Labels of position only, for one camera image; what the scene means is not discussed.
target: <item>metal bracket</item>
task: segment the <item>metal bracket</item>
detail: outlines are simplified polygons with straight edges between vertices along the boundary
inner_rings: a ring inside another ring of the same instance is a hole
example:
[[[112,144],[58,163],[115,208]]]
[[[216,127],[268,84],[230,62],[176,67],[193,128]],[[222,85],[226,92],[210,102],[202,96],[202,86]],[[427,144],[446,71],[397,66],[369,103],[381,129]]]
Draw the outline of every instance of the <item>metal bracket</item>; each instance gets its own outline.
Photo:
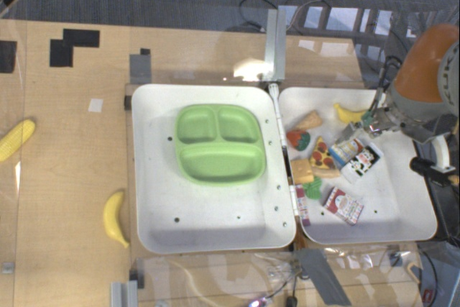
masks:
[[[267,72],[263,81],[282,81],[286,67],[286,11],[270,9],[267,17],[265,41],[265,64]]]
[[[128,283],[112,283],[110,287],[111,307],[137,307],[137,280]]]

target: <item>red and white box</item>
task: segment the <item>red and white box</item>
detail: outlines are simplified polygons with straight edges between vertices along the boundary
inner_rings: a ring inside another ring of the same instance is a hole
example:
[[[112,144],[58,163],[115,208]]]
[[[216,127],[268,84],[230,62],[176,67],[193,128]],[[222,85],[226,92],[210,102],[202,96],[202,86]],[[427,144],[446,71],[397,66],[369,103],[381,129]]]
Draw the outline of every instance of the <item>red and white box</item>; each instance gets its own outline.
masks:
[[[334,187],[324,203],[324,207],[348,224],[355,225],[364,205],[341,189]]]

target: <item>transparent plastic sheet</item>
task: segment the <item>transparent plastic sheet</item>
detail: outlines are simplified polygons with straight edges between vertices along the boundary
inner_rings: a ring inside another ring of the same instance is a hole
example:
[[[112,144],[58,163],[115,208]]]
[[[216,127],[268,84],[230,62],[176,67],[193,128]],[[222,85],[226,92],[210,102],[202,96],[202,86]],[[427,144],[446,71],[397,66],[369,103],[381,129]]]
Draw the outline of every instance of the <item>transparent plastic sheet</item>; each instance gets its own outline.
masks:
[[[0,138],[24,119],[27,0],[0,4]],[[15,17],[21,14],[22,20]],[[13,305],[22,151],[0,162],[0,305]]]
[[[457,306],[460,252],[448,243],[320,250],[350,306]],[[298,306],[326,306],[328,298],[318,286],[329,274],[319,270],[312,280],[296,252],[152,257],[135,265],[141,307],[286,306],[292,295]]]

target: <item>toy kitchen sink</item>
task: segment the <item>toy kitchen sink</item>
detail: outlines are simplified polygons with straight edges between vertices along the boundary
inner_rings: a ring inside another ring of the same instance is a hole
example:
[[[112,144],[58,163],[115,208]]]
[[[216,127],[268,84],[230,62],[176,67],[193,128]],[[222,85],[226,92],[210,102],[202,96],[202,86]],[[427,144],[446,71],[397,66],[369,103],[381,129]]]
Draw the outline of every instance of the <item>toy kitchen sink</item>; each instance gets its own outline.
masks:
[[[373,97],[368,90],[287,88],[279,98],[281,125],[289,130],[316,110],[323,125],[311,130],[311,141],[321,135],[334,142],[345,124],[333,104],[360,110]],[[137,233],[146,249],[177,254],[281,248],[293,241],[297,201],[268,93],[255,87],[143,85],[132,96],[132,123]],[[310,224],[303,231],[314,242],[404,242],[436,232],[424,179],[409,168],[416,156],[412,141],[401,133],[372,141],[385,155],[365,183],[323,179],[321,198],[305,198]],[[289,159],[310,157],[313,146],[303,152],[289,147]],[[230,171],[227,160],[234,163]],[[364,204],[356,225],[323,207],[334,186]]]

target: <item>wooden surface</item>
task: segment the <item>wooden surface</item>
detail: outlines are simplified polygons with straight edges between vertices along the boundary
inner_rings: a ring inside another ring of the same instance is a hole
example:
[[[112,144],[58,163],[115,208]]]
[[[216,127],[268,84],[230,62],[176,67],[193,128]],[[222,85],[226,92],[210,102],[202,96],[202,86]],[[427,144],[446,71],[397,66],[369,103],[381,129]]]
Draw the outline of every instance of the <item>wooden surface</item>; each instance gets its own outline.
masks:
[[[18,85],[17,75],[0,75],[0,82],[8,91],[3,96],[9,99],[0,101],[2,114],[9,114],[9,123],[5,125],[22,118],[22,114],[13,114],[10,109],[21,104],[24,116],[37,122],[37,130],[23,147],[22,156],[12,158],[8,169],[5,165],[2,169],[13,180],[12,165],[21,158],[19,210],[14,197],[17,189],[9,186],[13,201],[9,207],[2,203],[0,218],[0,231],[9,226],[12,231],[7,241],[15,246],[9,248],[10,254],[0,248],[2,262],[16,258],[14,304],[9,304],[13,296],[12,278],[8,275],[0,278],[0,287],[6,291],[0,293],[0,304],[109,306],[110,283],[126,282],[132,260],[146,255],[139,248],[138,239],[132,239],[133,249],[124,249],[109,239],[102,223],[107,198],[119,189],[128,191],[132,177],[128,170],[132,167],[127,162],[130,137],[123,106],[124,89],[129,82],[129,54],[139,54],[141,47],[151,50],[154,82],[207,84],[225,83],[227,78],[236,83],[237,63],[247,58],[263,60],[265,36],[46,22],[16,22],[8,28],[7,21],[0,22],[0,40],[19,40],[23,45],[19,50],[23,51],[19,51],[18,57],[23,60],[24,50],[27,51],[27,72],[22,85]],[[50,68],[50,40],[62,39],[64,28],[99,30],[100,47],[76,47],[73,68]],[[311,86],[362,86],[349,40],[302,41],[302,37],[287,39],[287,76]],[[101,113],[88,111],[92,98],[103,99]],[[1,190],[4,201],[6,192],[3,187]],[[129,203],[132,201],[125,201],[121,209],[121,225],[126,234],[134,237],[135,219],[129,215]],[[200,270],[202,275],[206,274],[206,270]],[[206,282],[203,278],[197,281],[199,285]],[[416,285],[403,279],[391,287],[380,288],[377,283],[372,288],[375,298],[384,298],[383,291],[388,288],[415,293]],[[308,301],[301,306],[322,306],[314,289],[300,290],[299,296]],[[394,295],[390,296],[387,300],[393,301]],[[224,295],[213,298],[210,306],[237,306],[242,301]],[[409,293],[408,298],[414,301],[413,294]],[[368,306],[368,302],[364,299],[358,305]],[[203,301],[194,303],[190,305],[208,305]],[[153,305],[146,302],[141,306]],[[172,304],[188,305],[187,300]],[[276,306],[282,306],[282,299]]]

